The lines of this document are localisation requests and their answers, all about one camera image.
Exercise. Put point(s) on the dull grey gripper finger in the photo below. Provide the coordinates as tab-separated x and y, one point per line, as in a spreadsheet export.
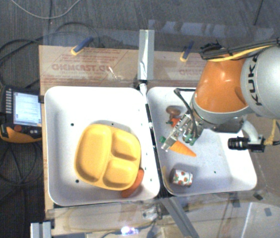
169	142

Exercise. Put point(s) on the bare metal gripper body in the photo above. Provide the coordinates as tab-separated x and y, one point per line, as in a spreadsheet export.
188	125

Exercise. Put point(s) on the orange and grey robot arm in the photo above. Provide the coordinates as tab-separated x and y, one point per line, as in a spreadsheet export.
219	88

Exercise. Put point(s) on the small orange carrot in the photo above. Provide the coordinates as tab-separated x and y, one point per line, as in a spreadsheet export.
175	121

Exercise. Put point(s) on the large orange carrot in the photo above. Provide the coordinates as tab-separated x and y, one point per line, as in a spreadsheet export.
183	149

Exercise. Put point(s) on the brown mushroom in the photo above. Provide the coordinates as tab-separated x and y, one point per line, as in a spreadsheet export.
172	111

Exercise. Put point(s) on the white can with strawberry print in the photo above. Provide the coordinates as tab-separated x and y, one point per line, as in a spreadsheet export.
182	178

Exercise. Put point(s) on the white plastic tray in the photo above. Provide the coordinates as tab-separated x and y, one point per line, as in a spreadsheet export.
63	142
219	167

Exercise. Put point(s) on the orange sausage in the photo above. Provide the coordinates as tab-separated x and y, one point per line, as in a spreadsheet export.
136	185

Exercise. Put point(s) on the yellow divided plate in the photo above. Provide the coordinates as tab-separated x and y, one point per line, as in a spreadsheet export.
105	155

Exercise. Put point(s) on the brown cardboard board, red print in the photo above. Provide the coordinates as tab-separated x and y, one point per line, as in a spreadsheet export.
85	68

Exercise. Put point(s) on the black cylinder on white bracket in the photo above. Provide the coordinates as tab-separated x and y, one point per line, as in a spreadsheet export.
239	143

